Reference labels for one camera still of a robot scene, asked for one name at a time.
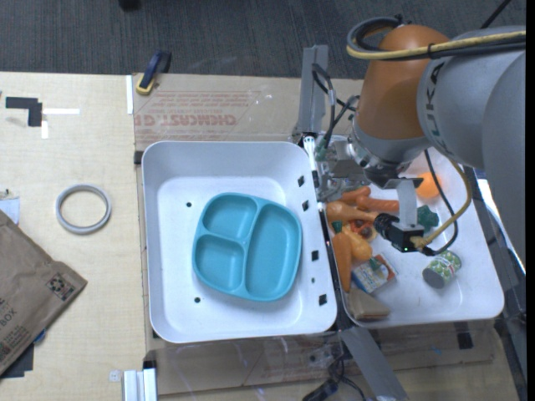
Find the wooden table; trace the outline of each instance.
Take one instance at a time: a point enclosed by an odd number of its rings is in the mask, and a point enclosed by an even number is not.
[[[33,371],[23,378],[0,380],[2,399],[120,400],[117,376],[141,368],[147,330],[135,134],[126,80],[109,75],[0,73],[0,185],[20,196],[20,227],[53,259],[89,281],[35,347]],[[297,79],[289,83],[298,90]],[[37,98],[44,109],[79,109],[80,114],[47,116],[48,138],[43,139],[40,128],[27,126],[27,110],[5,108],[7,96]],[[66,231],[54,212],[59,193],[78,183],[100,186],[112,202],[108,224],[87,236]],[[98,220],[103,209],[93,196],[79,194],[65,204],[65,215],[87,224]],[[485,361],[411,369],[407,352],[392,353],[389,358],[410,399],[517,399],[500,338],[491,322],[487,327],[492,355]],[[354,381],[368,390],[362,376],[355,374]],[[161,398],[245,400],[262,395],[300,400],[322,382]],[[343,388],[340,397],[333,398],[343,399],[343,393],[354,395]]]

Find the wire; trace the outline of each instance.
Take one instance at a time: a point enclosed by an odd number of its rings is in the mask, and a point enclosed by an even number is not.
[[[431,176],[433,177],[433,181],[435,182],[436,188],[438,189],[438,192],[441,195],[441,198],[444,201],[446,208],[450,212],[450,215],[454,216],[455,212],[453,211],[453,208],[451,208],[450,202],[447,200],[446,195],[444,194],[444,191],[442,190],[442,186],[439,183],[438,178],[436,177],[435,168],[433,167],[433,164],[431,163],[431,157],[429,156],[429,150],[425,149],[424,154],[425,154],[425,160],[427,160],[427,166],[429,166],[429,172],[431,173]],[[457,220],[454,220],[453,221],[453,235],[451,236],[451,239],[444,246],[442,246],[436,251],[432,250],[428,246],[425,246],[422,249],[422,252],[426,256],[436,256],[438,254],[441,254],[442,252],[447,250],[451,246],[451,244],[453,244],[453,242],[455,242],[458,233],[459,233],[459,225],[457,224]]]
[[[316,77],[318,74],[324,78],[324,80],[327,82],[327,85],[329,87],[328,95],[329,95],[329,102],[331,104],[331,120],[329,123],[329,130],[327,131],[327,134],[324,136],[324,148],[327,149],[329,146],[329,142],[331,140],[331,135],[333,134],[332,127],[334,126],[334,113],[336,111],[336,93],[334,92],[333,82],[331,81],[331,77],[329,74],[317,63],[312,64],[312,75],[314,76],[316,74]]]
[[[365,397],[364,392],[362,391],[362,389],[359,387],[359,385],[357,385],[357,383],[355,383],[353,380],[351,380],[350,378],[347,378],[345,376],[344,360],[346,358],[347,358],[346,354],[342,354],[333,363],[331,363],[329,365],[329,368],[328,368],[329,376],[333,380],[335,380],[336,383],[340,383],[340,382],[345,383],[348,386],[350,386],[351,388],[353,388],[354,390],[356,390],[359,393],[359,395],[362,398],[362,400],[365,401],[366,397]]]
[[[450,51],[442,53],[443,56],[452,56],[456,54],[454,50],[465,48],[476,48],[482,50],[482,45],[493,45],[493,48],[485,49],[486,52],[502,51],[503,44],[509,44],[511,41],[517,44],[519,48],[526,47],[526,30],[515,31],[511,33],[496,33],[487,36],[461,38],[458,40],[451,40],[450,42],[430,44],[421,48],[403,49],[395,51],[385,50],[366,50],[353,43],[353,40],[348,42],[347,52],[349,55],[360,59],[375,59],[375,60],[391,60],[400,61],[407,59],[418,58],[434,58],[436,54],[442,51]]]
[[[328,94],[329,91],[328,91],[327,88],[325,88],[325,86],[323,86],[322,83],[319,81],[318,75],[316,74],[315,71],[312,72],[312,75],[313,75],[313,77],[314,77],[314,81],[318,84],[318,86],[319,86],[319,87],[320,87],[326,94]],[[336,99],[336,102],[337,102],[338,104],[342,105],[342,106],[345,105],[345,102],[342,101],[341,99],[338,99],[338,98],[337,98],[337,99]],[[351,111],[357,111],[356,108],[354,108],[354,107],[350,107],[350,106],[348,107],[348,110],[351,110]]]
[[[492,15],[483,23],[481,29],[487,28],[510,2],[511,0],[504,0],[502,4],[500,4],[500,6],[498,6],[496,10],[492,13]]]
[[[467,52],[498,52],[504,49],[525,48],[526,30],[494,33],[480,37],[461,38],[420,48],[383,50],[367,44],[364,39],[385,29],[401,25],[397,18],[371,18],[351,28],[347,36],[347,52],[355,58],[403,61],[409,59],[441,58]]]
[[[450,163],[453,165],[455,170],[457,171],[457,174],[461,177],[465,189],[466,189],[466,200],[465,203],[462,205],[462,207],[459,209],[458,212],[456,212],[453,216],[451,216],[448,220],[445,221],[445,223],[440,226],[437,230],[435,230],[433,233],[431,233],[427,237],[422,236],[412,236],[410,238],[410,241],[415,245],[418,249],[423,249],[430,243],[432,243],[447,227],[449,227],[454,221],[458,220],[460,216],[466,211],[468,206],[471,204],[471,187],[470,187],[470,181],[466,178],[466,175],[464,172],[462,172],[462,169],[459,167],[459,165],[454,162],[452,159],[447,158]]]
[[[324,80],[327,82],[328,89],[325,88],[321,82],[319,81],[318,74],[324,78]],[[322,90],[329,95],[329,102],[330,102],[330,122],[329,122],[329,128],[327,129],[327,132],[325,133],[324,140],[322,141],[321,145],[323,148],[327,149],[329,147],[329,143],[331,140],[331,137],[333,136],[334,127],[338,124],[338,122],[342,119],[345,112],[348,109],[352,109],[353,111],[356,111],[351,105],[359,99],[359,95],[352,95],[349,97],[347,102],[342,101],[341,99],[336,99],[336,91],[334,90],[333,83],[331,81],[331,78],[329,74],[318,64],[313,63],[312,64],[312,75],[315,80],[315,82],[321,86]],[[335,111],[336,111],[336,103],[342,104],[342,109],[338,113],[336,117],[334,117]]]

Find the blue divided plate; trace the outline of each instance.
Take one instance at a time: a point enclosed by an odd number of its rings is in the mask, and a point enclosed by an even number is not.
[[[253,195],[223,193],[201,213],[193,269],[209,287],[270,302],[292,287],[301,256],[299,219],[285,206]]]

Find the yellow cable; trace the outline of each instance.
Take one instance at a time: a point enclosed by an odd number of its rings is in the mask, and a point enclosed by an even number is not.
[[[461,176],[461,179],[465,185],[466,189],[466,200],[463,206],[459,209],[458,212],[456,212],[453,216],[451,216],[447,221],[444,222],[442,226],[440,226],[437,230],[435,230],[433,233],[431,233],[428,237],[422,237],[422,236],[412,236],[410,238],[410,241],[415,245],[416,248],[421,249],[424,246],[428,246],[431,244],[437,236],[439,236],[448,226],[453,224],[455,220],[457,220],[468,208],[468,206],[471,204],[471,187],[470,187],[470,181],[466,178],[465,173],[461,170],[459,165],[454,162],[453,160],[449,159],[453,167],[456,169],[457,173]]]
[[[450,42],[433,44],[429,48],[425,46],[422,48],[393,50],[393,51],[380,50],[380,51],[360,52],[358,50],[351,48],[348,45],[346,47],[346,50],[348,54],[354,58],[393,59],[393,58],[414,57],[414,56],[424,55],[428,53],[440,52],[442,50],[469,48],[472,46],[477,46],[479,44],[508,40],[511,38],[525,38],[525,37],[526,37],[526,30],[522,30],[522,31],[515,31],[512,33],[499,33],[499,34],[489,34],[488,36],[481,36],[481,37],[462,38],[459,40],[452,40]]]

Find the tape roll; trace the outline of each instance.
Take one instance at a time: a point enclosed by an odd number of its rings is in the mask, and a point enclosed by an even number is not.
[[[88,191],[90,193],[95,193],[97,196],[99,196],[102,201],[104,201],[104,204],[106,206],[106,211],[104,212],[103,217],[97,221],[95,224],[91,226],[75,226],[74,224],[69,223],[65,220],[63,214],[61,213],[61,206],[63,205],[65,199],[72,195],[73,193],[76,193],[78,191]],[[100,229],[103,225],[108,222],[111,215],[111,200],[110,197],[106,194],[105,191],[97,187],[96,185],[91,184],[77,184],[69,187],[68,189],[65,189],[62,191],[58,199],[56,199],[56,216],[58,217],[59,224],[63,226],[68,231],[75,233],[76,235],[87,235],[89,233],[93,233],[94,231],[97,231]]]

